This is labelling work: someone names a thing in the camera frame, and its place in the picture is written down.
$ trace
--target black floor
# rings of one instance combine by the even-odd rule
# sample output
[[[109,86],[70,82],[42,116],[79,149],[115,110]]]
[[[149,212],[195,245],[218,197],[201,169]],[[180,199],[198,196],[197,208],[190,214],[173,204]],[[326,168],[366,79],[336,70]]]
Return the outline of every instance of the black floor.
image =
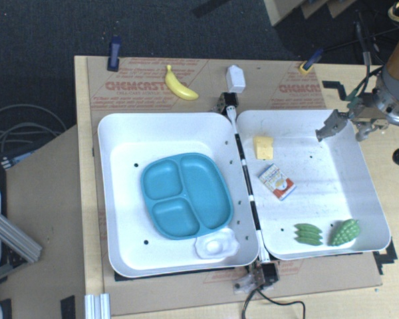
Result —
[[[317,48],[355,39],[358,11],[370,34],[393,29],[386,14],[397,1],[358,0],[335,19],[326,7],[308,20],[295,9],[272,27],[263,0],[229,0],[202,13],[213,0],[0,0],[0,109],[33,104],[74,125],[74,55],[106,56],[113,34],[122,37],[121,56],[306,60]],[[374,64],[398,39],[399,30],[376,39]],[[362,64],[362,57],[348,45],[321,62]],[[0,130],[21,122],[61,131],[39,109],[0,113]]]

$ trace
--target toy banana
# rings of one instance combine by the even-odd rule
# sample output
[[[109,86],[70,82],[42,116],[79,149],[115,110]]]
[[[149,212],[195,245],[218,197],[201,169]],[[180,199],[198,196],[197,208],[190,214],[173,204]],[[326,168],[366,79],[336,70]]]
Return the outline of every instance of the toy banana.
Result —
[[[184,86],[174,75],[172,66],[167,65],[166,85],[177,96],[184,100],[195,100],[199,96],[190,88]]]

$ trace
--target white plastic cap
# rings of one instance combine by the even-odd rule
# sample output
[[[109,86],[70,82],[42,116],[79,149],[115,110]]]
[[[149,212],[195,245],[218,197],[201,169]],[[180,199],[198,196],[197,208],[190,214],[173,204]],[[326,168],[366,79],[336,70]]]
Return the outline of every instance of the white plastic cap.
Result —
[[[245,78],[242,68],[231,65],[227,68],[226,82],[228,92],[242,93],[245,89]]]

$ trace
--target yellow sponge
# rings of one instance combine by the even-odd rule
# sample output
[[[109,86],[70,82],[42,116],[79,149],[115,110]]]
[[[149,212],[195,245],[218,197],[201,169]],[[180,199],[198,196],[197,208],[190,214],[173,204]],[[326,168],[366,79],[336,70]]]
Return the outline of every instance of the yellow sponge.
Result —
[[[255,157],[258,160],[273,160],[273,138],[256,136],[253,139]]]

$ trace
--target table surface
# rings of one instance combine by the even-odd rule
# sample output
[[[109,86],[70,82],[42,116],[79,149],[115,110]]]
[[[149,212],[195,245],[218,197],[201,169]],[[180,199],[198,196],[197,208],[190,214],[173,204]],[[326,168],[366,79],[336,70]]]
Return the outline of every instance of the table surface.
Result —
[[[84,247],[84,276],[86,294],[102,294],[102,257],[96,200],[96,180],[92,157],[92,122],[88,79],[88,57],[76,56],[76,107],[78,148],[80,158],[80,187],[82,203],[82,231]],[[248,74],[249,66],[244,66]],[[324,89],[323,80],[337,80],[346,91],[352,90],[365,73],[363,66],[316,64],[315,72],[321,84],[325,105],[328,109],[346,110],[334,90]],[[360,143],[370,175],[383,206],[398,259],[384,265],[382,286],[337,292],[308,294],[278,301],[302,300],[306,304],[307,318],[399,318],[399,167],[392,161],[392,153],[399,148],[399,127],[377,131]],[[241,302],[132,314],[113,318],[239,318]],[[254,300],[248,307],[247,316],[262,318],[301,318],[301,307],[269,305],[266,300]]]

